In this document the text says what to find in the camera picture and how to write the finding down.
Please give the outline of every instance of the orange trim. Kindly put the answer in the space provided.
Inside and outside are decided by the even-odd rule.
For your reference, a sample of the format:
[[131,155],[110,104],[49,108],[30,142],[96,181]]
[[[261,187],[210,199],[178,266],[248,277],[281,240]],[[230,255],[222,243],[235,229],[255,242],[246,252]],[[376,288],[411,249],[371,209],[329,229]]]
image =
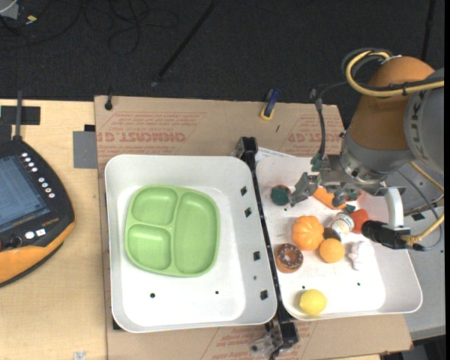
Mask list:
[[0,252],[0,284],[20,275],[51,254],[74,230],[76,221],[70,223],[64,231],[46,247],[27,245]]

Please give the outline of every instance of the pumpkin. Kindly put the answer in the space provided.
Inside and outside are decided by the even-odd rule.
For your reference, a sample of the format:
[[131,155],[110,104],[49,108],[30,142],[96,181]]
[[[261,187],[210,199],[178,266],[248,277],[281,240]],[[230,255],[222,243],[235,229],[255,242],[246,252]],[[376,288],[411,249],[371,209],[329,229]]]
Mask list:
[[323,241],[325,228],[315,216],[300,216],[293,224],[292,240],[302,251],[313,251]]

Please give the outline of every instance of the table surface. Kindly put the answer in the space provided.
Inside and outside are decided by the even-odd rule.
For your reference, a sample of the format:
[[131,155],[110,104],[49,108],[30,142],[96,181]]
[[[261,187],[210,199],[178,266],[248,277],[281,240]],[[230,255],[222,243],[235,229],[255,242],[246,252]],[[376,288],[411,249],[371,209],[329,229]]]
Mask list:
[[[15,102],[0,100],[1,105]],[[103,252],[107,247],[101,242],[98,172],[74,168],[72,141],[74,132],[95,124],[94,104],[30,100],[27,105],[41,107],[40,125],[23,125],[21,134],[63,181],[77,223],[54,259],[0,289],[0,359],[65,360],[79,351],[87,359],[106,359]],[[414,324],[410,321],[412,333]]]

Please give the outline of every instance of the yellow cable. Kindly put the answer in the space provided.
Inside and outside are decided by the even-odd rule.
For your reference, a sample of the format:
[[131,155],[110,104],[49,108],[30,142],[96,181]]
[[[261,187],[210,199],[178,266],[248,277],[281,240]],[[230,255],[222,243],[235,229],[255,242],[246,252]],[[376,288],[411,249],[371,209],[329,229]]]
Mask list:
[[[346,80],[350,84],[350,86],[355,89],[356,91],[362,93],[363,95],[367,96],[375,96],[377,98],[387,98],[389,96],[396,96],[396,95],[402,95],[404,93],[404,90],[399,89],[391,89],[389,91],[374,91],[373,89],[364,88],[361,85],[359,85],[352,76],[352,68],[353,66],[361,59],[363,59],[365,56],[382,56],[384,58],[384,62],[389,60],[391,56],[386,52],[371,52],[371,50],[364,51],[354,57],[347,65],[345,70],[345,76]],[[407,94],[419,92],[424,89],[435,89],[435,88],[441,88],[445,86],[445,80],[439,81],[439,82],[428,82],[424,83],[422,85],[417,85],[413,87],[406,88],[405,92]]]
[[[416,163],[414,163],[412,161],[412,162],[410,162],[410,165],[413,168],[415,168],[422,176],[424,176],[429,182],[431,182],[435,187],[437,187],[442,192],[442,194],[445,194],[445,188],[442,187],[442,185],[440,185],[437,181],[435,181],[430,175],[428,175]],[[422,233],[419,233],[418,235],[404,235],[404,236],[402,236],[402,239],[405,240],[407,242],[407,244],[409,244],[409,245],[419,242],[425,236],[427,236],[432,231],[434,231],[441,223],[443,223],[444,220],[445,220],[445,212],[443,212],[442,215]]]

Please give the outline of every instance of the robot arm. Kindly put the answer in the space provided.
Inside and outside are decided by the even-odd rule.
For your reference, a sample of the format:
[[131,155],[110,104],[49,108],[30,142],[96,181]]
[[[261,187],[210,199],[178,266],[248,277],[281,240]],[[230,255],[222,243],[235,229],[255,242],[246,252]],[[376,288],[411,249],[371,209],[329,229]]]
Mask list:
[[[359,68],[377,60],[380,66],[369,83],[358,83]],[[417,58],[372,49],[353,52],[343,65],[347,82],[362,93],[357,110],[343,135],[340,154],[323,156],[321,147],[312,160],[318,174],[302,175],[290,203],[307,199],[319,185],[334,193],[334,206],[356,199],[360,191],[385,196],[390,221],[385,226],[364,226],[369,227],[368,237],[390,248],[406,248],[414,239],[405,236],[401,192],[386,187],[384,181],[404,164],[417,167],[415,160],[443,174],[444,68],[434,70]]]

